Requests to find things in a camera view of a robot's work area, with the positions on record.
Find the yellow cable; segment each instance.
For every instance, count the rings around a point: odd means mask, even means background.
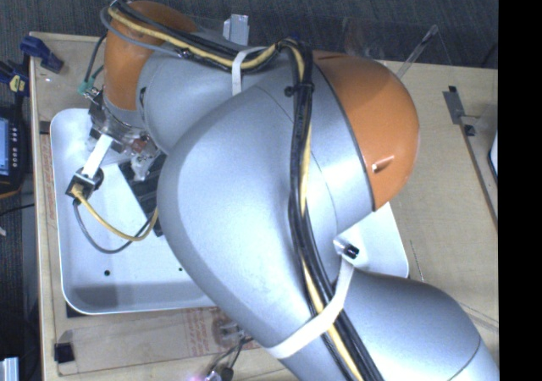
[[[305,215],[307,207],[307,185],[308,185],[308,168],[311,158],[311,134],[312,124],[308,126],[307,142],[303,148],[303,157],[301,160],[301,178],[299,179],[299,197],[301,202],[301,215]]]
[[[92,207],[92,205],[85,199],[83,196],[83,190],[82,187],[79,184],[74,184],[74,186],[71,189],[71,194],[74,195],[74,197],[81,202],[85,206],[85,208],[88,210],[88,212],[96,219],[98,223],[100,223],[104,228],[109,230],[110,232],[113,232],[115,235],[119,236],[120,238],[124,238],[125,240],[129,241],[141,241],[144,240],[152,231],[152,228],[156,224],[156,221],[158,220],[158,209],[156,208],[154,210],[154,214],[152,215],[151,221],[147,225],[147,230],[141,235],[141,236],[132,236],[127,235],[124,232],[121,232],[120,230],[114,228],[111,224],[106,222],[100,214],[96,212],[96,210]]]
[[[294,57],[296,58],[297,63],[297,70],[299,71],[299,81],[302,81],[303,75],[305,74],[305,63],[303,62],[303,56],[297,48],[297,42],[295,42],[291,38],[285,38],[283,43],[294,53]]]

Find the wooden table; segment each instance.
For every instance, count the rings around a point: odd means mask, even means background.
[[[214,358],[216,349],[200,342],[186,351],[182,344],[164,343],[163,333],[182,323],[198,329],[208,322],[208,312],[96,317],[69,317],[66,312],[60,284],[47,122],[62,109],[88,108],[88,101],[76,90],[97,39],[41,32],[32,35],[42,39],[66,62],[59,75],[42,68],[34,58],[30,65],[42,377],[46,380],[190,379]],[[394,72],[401,66],[386,64]],[[495,193],[496,184],[484,179],[485,157],[477,161],[473,152],[483,150],[492,139],[490,133],[484,133],[473,147],[472,139],[464,136],[462,125],[452,123],[442,94],[448,86],[456,86],[466,118],[470,118],[467,122],[476,123],[487,114],[488,108],[496,106],[497,71],[415,63],[402,79],[417,106],[422,139],[417,167],[405,189],[391,203],[411,277],[436,285],[453,296],[474,321],[498,361],[498,236],[496,204],[490,201],[489,194]],[[70,341],[77,342],[75,359],[58,363],[54,358],[55,345]],[[172,353],[171,350],[177,351],[176,346],[180,352],[186,351],[183,358]],[[241,352],[235,364],[235,379],[295,377],[255,346]]]

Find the metal tray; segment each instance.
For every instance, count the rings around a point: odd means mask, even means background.
[[[182,268],[163,236],[151,232],[121,252],[105,254],[81,232],[73,199],[65,191],[75,171],[85,165],[90,155],[86,147],[90,128],[88,112],[79,108],[57,113],[51,123],[65,300],[77,312],[89,315],[214,306]],[[116,152],[108,152],[102,163],[104,181],[90,203],[113,226],[133,235],[146,216],[119,168],[120,158]],[[80,215],[100,246],[112,250],[126,242],[104,229],[84,207],[80,207]]]

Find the electronic device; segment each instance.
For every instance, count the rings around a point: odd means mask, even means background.
[[[17,193],[25,177],[26,131],[15,106],[0,108],[0,198]]]
[[[159,3],[115,0],[101,20],[103,88],[93,60],[83,83],[95,147],[66,187],[75,209],[92,211],[109,150],[139,180],[165,155],[141,232],[158,213],[196,284],[299,379],[499,378],[451,297],[351,262],[349,230],[401,190],[418,153],[393,73],[290,37],[237,45]]]

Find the white cable tie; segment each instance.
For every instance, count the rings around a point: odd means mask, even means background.
[[[259,52],[264,48],[265,47],[247,48],[246,50],[241,50],[237,53],[237,56],[235,56],[234,62],[231,65],[231,95],[233,97],[242,92],[241,64],[243,63],[243,60],[245,60],[246,56],[248,56],[250,53]]]
[[[290,337],[283,340],[278,345],[271,348],[265,348],[265,350],[273,357],[282,360],[294,355],[300,349],[328,331],[344,308],[346,294],[350,287],[354,269],[354,266],[343,256],[340,263],[337,285],[335,287],[335,295],[329,304],[317,316],[303,324]]]

